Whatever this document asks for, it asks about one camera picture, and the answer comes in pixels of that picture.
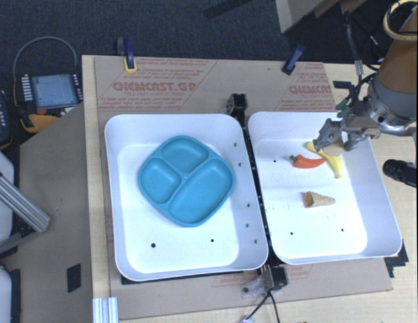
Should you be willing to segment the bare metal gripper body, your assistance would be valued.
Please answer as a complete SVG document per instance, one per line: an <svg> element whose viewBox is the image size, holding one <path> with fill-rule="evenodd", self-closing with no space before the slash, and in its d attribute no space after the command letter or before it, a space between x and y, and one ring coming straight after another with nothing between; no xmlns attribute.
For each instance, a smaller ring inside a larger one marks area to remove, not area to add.
<svg viewBox="0 0 418 323"><path fill-rule="evenodd" d="M385 133L399 137L412 137L417 128L417 96L394 93L381 96L368 93L364 98L341 109L343 130L372 138Z"/></svg>

